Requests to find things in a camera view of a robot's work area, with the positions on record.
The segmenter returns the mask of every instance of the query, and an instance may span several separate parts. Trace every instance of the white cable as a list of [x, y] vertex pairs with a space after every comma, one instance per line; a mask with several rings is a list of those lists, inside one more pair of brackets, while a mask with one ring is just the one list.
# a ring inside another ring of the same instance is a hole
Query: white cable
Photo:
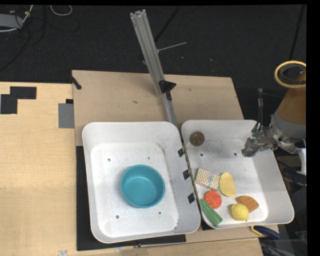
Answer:
[[[29, 11], [25, 14], [25, 17], [24, 17], [24, 19], [22, 20], [22, 25], [25, 23], [25, 21], [27, 20], [27, 18], [30, 17], [31, 11], [32, 11], [33, 8], [34, 8], [34, 4], [30, 4], [30, 9], [29, 9]], [[14, 28], [6, 29], [6, 30], [0, 30], [0, 33], [2, 33], [2, 32], [16, 31], [17, 29], [18, 29], [17, 27], [14, 27]]]
[[55, 15], [58, 15], [58, 16], [67, 16], [67, 15], [70, 15], [72, 13], [72, 6], [71, 5], [68, 5], [70, 7], [70, 11], [68, 13], [57, 13], [55, 12], [54, 8], [52, 7], [52, 5], [50, 5], [50, 9], [51, 11], [55, 14]]

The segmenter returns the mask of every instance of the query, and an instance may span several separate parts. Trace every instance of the yellow oval object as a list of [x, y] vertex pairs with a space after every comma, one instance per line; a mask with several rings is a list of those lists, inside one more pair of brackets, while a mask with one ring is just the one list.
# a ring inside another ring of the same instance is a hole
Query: yellow oval object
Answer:
[[219, 187], [222, 194], [228, 197], [236, 195], [236, 185], [232, 175], [229, 172], [224, 172], [220, 176]]
[[235, 203], [231, 205], [231, 213], [237, 221], [246, 221], [249, 219], [249, 210], [242, 203]]

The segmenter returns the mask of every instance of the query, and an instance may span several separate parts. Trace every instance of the brown cookie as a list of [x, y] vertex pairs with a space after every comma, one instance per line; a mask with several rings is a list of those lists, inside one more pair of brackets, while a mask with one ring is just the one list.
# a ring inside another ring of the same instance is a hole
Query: brown cookie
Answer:
[[239, 204], [245, 205], [248, 208], [249, 213], [251, 213], [253, 210], [255, 210], [259, 207], [258, 202], [255, 199], [253, 199], [251, 196], [248, 196], [248, 195], [238, 196], [236, 198], [236, 201]]

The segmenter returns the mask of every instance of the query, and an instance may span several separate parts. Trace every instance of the red tomato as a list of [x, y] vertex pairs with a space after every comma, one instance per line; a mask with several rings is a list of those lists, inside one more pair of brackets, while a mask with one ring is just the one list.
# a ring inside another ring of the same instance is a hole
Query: red tomato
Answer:
[[210, 205], [213, 209], [220, 207], [222, 203], [222, 198], [218, 192], [210, 190], [204, 195], [204, 200]]

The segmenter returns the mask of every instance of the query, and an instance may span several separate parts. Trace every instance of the white tray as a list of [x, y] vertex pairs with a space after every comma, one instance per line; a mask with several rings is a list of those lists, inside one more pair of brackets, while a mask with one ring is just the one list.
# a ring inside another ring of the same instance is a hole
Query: white tray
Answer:
[[[196, 231], [201, 216], [178, 129], [169, 122], [94, 122], [82, 132], [91, 230], [102, 243], [186, 234]], [[130, 206], [120, 180], [133, 165], [156, 169], [165, 194], [150, 208]]]
[[[274, 153], [265, 150], [253, 157], [244, 157], [241, 153], [255, 124], [253, 120], [188, 120], [182, 125], [181, 132], [193, 176], [197, 168], [219, 175], [228, 172], [233, 176], [236, 196], [225, 196], [218, 190], [222, 205], [215, 211], [223, 221], [215, 226], [205, 214], [202, 215], [212, 228], [286, 224], [294, 218], [294, 209]], [[190, 143], [194, 132], [204, 134], [202, 145]], [[209, 191], [198, 184], [195, 187], [199, 199]], [[259, 208], [250, 212], [248, 221], [235, 220], [231, 215], [231, 205], [237, 203], [236, 197], [244, 195], [256, 199]]]

